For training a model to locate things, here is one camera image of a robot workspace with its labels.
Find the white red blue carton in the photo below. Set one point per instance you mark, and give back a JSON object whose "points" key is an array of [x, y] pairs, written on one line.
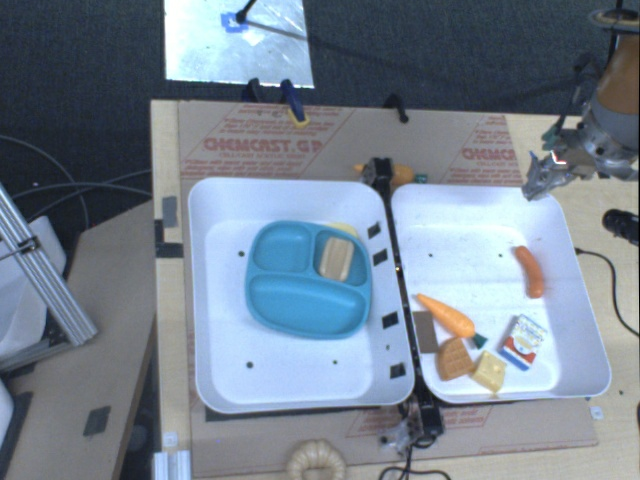
{"points": [[522, 343]]}

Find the small green object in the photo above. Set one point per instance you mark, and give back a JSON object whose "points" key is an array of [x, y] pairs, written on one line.
{"points": [[422, 178]]}

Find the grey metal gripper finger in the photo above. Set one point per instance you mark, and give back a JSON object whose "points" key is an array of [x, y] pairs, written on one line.
{"points": [[532, 180], [554, 177]]}

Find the brown flat rectangle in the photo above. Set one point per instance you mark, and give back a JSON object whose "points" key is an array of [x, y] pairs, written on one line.
{"points": [[426, 335]]}

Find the blue divided plate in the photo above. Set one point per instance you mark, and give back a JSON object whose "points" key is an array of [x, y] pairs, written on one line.
{"points": [[300, 303]]}

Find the beige toy doughnut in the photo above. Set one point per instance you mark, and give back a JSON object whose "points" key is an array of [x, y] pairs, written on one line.
{"points": [[300, 460]]}

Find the brown cardboard board red print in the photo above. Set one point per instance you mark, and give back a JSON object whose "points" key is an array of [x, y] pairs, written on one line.
{"points": [[330, 138]]}

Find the pale yellow toy food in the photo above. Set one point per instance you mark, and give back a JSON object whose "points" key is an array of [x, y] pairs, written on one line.
{"points": [[343, 228]]}

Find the orange toy waffle biscuit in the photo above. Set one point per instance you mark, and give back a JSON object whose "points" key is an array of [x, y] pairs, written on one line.
{"points": [[454, 360]]}

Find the orange toy sausage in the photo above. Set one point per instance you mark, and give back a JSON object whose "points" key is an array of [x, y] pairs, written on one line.
{"points": [[531, 273]]}

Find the yellow toy cheese wedge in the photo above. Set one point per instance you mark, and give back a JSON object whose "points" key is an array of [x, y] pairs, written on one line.
{"points": [[490, 372]]}

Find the orange toy carrot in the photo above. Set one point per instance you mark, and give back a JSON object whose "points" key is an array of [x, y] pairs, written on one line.
{"points": [[447, 315]]}

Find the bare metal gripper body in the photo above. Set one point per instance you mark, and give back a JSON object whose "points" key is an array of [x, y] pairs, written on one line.
{"points": [[595, 154]]}

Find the tan toy bread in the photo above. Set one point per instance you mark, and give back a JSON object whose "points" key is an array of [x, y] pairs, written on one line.
{"points": [[336, 259]]}

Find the thin black and white rod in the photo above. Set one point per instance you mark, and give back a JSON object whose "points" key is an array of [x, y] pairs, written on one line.
{"points": [[401, 278]]}

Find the white plastic tray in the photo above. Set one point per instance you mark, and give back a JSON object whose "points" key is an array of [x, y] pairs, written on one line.
{"points": [[300, 373], [470, 238]]}

